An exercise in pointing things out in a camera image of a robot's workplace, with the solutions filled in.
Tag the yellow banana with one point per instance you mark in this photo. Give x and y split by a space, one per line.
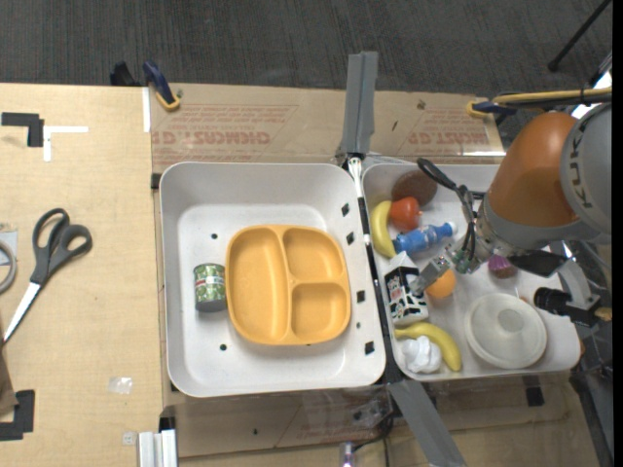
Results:
380 231
445 341

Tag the orange divided plate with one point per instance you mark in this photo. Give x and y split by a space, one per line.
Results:
263 280

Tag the green can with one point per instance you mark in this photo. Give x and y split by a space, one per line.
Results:
210 287

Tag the grey tape roll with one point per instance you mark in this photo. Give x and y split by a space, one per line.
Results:
7 280

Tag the orange fruit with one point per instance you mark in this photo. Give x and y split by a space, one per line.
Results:
444 286

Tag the brown cardboard board red print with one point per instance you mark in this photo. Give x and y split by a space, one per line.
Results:
272 129

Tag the white round bowl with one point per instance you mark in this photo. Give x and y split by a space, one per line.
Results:
506 331

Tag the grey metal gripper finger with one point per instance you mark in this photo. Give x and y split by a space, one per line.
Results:
417 288

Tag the brown round fruit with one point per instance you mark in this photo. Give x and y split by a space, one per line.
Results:
414 187

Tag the white plastic tray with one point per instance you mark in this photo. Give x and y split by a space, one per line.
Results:
491 285
204 358

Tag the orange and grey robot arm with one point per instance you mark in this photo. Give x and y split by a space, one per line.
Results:
535 183

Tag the black cylinder on white bracket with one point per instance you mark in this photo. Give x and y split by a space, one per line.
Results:
552 300

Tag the red-orange tomato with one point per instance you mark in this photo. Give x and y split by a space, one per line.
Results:
405 212

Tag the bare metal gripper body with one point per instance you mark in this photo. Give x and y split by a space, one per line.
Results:
440 269

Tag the purple cupcake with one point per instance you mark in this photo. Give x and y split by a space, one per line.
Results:
501 266

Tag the white and black milk carton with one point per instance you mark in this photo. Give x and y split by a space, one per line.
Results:
401 299

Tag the blue bottle white cap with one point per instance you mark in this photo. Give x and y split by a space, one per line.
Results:
418 239

